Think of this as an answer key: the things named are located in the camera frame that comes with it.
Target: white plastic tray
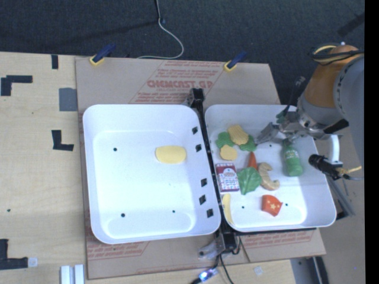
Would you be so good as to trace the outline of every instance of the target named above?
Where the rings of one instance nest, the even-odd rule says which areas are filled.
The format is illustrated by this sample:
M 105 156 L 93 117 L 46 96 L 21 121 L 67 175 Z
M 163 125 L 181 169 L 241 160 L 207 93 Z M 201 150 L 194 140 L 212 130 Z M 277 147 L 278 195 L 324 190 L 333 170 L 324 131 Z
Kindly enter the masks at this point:
M 210 139 L 214 164 L 225 163 L 216 146 L 218 134 L 231 125 L 239 124 L 247 133 L 257 137 L 261 130 L 284 109 L 283 105 L 213 105 L 206 110 L 205 121 Z M 269 163 L 272 180 L 278 179 L 279 189 L 268 191 L 259 186 L 255 191 L 242 195 L 239 191 L 231 194 L 230 212 L 233 223 L 230 226 L 241 232 L 292 230 L 299 228 L 325 227 L 336 218 L 336 208 L 326 177 L 308 163 L 311 154 L 317 153 L 311 137 L 299 138 L 294 147 L 298 150 L 304 172 L 299 177 L 289 177 L 285 172 L 279 134 L 273 141 L 259 144 L 254 151 L 258 164 Z M 247 166 L 248 152 L 235 146 L 238 157 L 233 163 L 240 171 Z M 262 195 L 274 195 L 283 205 L 280 213 L 273 217 L 261 210 Z
M 183 105 L 94 105 L 83 116 L 92 231 L 108 244 L 215 232 L 220 211 L 197 114 Z M 187 151 L 180 164 L 159 146 Z

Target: cardboard sheet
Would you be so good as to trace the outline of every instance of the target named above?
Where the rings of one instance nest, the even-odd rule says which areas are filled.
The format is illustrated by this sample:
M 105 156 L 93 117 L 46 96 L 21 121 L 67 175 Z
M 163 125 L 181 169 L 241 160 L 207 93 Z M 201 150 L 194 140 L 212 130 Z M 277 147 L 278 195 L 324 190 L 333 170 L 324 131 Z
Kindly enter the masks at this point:
M 267 64 L 239 63 L 227 73 L 222 62 L 106 58 L 98 66 L 76 58 L 82 183 L 89 279 L 210 267 L 197 250 L 213 235 L 108 245 L 98 241 L 89 223 L 82 117 L 95 104 L 183 104 L 191 88 L 203 88 L 204 108 L 214 104 L 279 104 Z M 325 254 L 319 230 L 242 237 L 244 251 L 226 264 L 262 262 Z

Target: green bottle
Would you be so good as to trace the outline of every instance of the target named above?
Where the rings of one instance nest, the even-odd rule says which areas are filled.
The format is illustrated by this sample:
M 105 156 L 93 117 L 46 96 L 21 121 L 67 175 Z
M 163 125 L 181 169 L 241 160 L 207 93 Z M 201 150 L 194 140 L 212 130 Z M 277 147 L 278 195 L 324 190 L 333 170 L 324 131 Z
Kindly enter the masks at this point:
M 303 173 L 303 167 L 300 164 L 298 152 L 292 147 L 288 139 L 283 140 L 283 158 L 290 177 L 300 176 Z

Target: black floor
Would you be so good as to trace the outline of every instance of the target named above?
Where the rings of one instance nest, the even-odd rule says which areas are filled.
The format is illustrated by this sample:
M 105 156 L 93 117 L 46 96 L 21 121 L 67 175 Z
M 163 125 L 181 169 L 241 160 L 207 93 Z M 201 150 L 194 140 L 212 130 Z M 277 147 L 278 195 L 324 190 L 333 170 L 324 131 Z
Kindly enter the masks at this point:
M 0 51 L 173 57 L 179 44 L 158 26 L 154 0 L 0 0 Z M 268 63 L 282 104 L 295 78 L 316 68 L 309 51 L 344 41 L 364 49 L 365 0 L 158 0 L 182 60 Z

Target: white cable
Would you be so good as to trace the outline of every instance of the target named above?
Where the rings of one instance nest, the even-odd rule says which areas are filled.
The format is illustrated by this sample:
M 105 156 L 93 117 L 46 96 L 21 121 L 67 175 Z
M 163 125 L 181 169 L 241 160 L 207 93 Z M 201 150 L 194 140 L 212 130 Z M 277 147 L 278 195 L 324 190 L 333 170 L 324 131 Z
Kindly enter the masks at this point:
M 163 31 L 165 31 L 166 33 L 168 33 L 171 37 L 173 37 L 181 46 L 182 48 L 182 51 L 180 52 L 179 55 L 175 56 L 175 57 L 159 57 L 159 56 L 141 56 L 141 57 L 138 57 L 137 59 L 142 59 L 142 58 L 154 58 L 154 59 L 176 59 L 176 58 L 179 58 L 181 55 L 183 55 L 184 53 L 184 46 L 183 44 L 181 43 L 181 41 L 179 40 L 179 38 L 177 36 L 175 36 L 172 32 L 168 31 L 167 29 L 165 29 L 162 24 L 160 23 L 160 9 L 159 9 L 159 2 L 158 0 L 155 0 L 156 1 L 156 8 L 157 8 L 157 11 L 158 11 L 158 25 L 160 26 L 161 29 L 163 29 Z

